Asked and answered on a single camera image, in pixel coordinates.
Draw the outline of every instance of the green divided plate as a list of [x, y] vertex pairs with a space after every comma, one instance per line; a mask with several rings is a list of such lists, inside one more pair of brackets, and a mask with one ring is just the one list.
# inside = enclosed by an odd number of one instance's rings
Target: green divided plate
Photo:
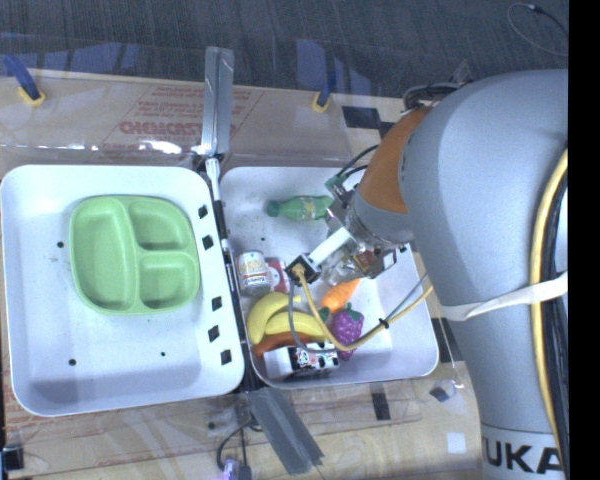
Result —
[[200, 288], [191, 222], [175, 204], [145, 196], [97, 196], [70, 223], [73, 281], [80, 298], [105, 313], [177, 309]]

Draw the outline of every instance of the orange carrot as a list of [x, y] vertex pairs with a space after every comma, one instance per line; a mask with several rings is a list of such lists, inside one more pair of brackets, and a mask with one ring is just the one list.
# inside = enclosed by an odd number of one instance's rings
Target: orange carrot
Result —
[[345, 281], [329, 288], [324, 297], [322, 297], [321, 307], [329, 308], [330, 313], [335, 313], [342, 309], [353, 295], [358, 283], [360, 283], [360, 279], [358, 277], [353, 281]]
[[[302, 332], [297, 334], [300, 341], [304, 344], [316, 341], [316, 338], [309, 334], [304, 334]], [[295, 344], [296, 342], [293, 339], [291, 331], [280, 332], [278, 334], [265, 334], [264, 338], [262, 338], [257, 345], [251, 347], [251, 352], [253, 352], [253, 355], [256, 357], [262, 357], [264, 353], [269, 352], [269, 350], [281, 347], [292, 347], [295, 346]]]

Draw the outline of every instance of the banana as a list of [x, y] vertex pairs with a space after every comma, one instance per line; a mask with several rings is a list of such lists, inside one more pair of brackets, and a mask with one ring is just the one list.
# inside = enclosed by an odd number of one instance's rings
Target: banana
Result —
[[[324, 332], [322, 332], [322, 329], [318, 325], [318, 322], [313, 315], [308, 315], [302, 311], [294, 311], [293, 326], [296, 332], [308, 334], [309, 336], [314, 337], [317, 341], [322, 341], [325, 339]], [[266, 335], [289, 331], [289, 314], [286, 311], [269, 318], [269, 321], [264, 328], [264, 333]]]
[[[302, 297], [296, 295], [293, 302], [300, 302]], [[270, 292], [256, 302], [247, 315], [247, 335], [252, 345], [257, 345], [264, 336], [264, 329], [276, 311], [286, 308], [289, 296], [281, 292]]]

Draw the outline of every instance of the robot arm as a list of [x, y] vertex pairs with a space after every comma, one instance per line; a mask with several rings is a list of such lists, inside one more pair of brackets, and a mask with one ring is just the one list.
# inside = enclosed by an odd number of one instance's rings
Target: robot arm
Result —
[[[566, 71], [488, 78], [416, 109], [384, 138], [357, 189], [330, 180], [331, 235], [303, 268], [327, 282], [373, 278], [413, 240], [443, 307], [528, 286], [538, 205], [566, 142]], [[476, 391], [487, 479], [569, 475], [568, 437], [556, 443], [538, 381], [531, 314], [516, 304], [450, 319]]]

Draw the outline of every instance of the green bottle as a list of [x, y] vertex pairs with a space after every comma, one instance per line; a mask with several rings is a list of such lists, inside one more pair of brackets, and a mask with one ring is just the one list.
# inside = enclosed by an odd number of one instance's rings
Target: green bottle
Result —
[[267, 215], [284, 215], [292, 220], [319, 220], [327, 216], [327, 208], [333, 202], [329, 196], [297, 196], [288, 201], [269, 201]]

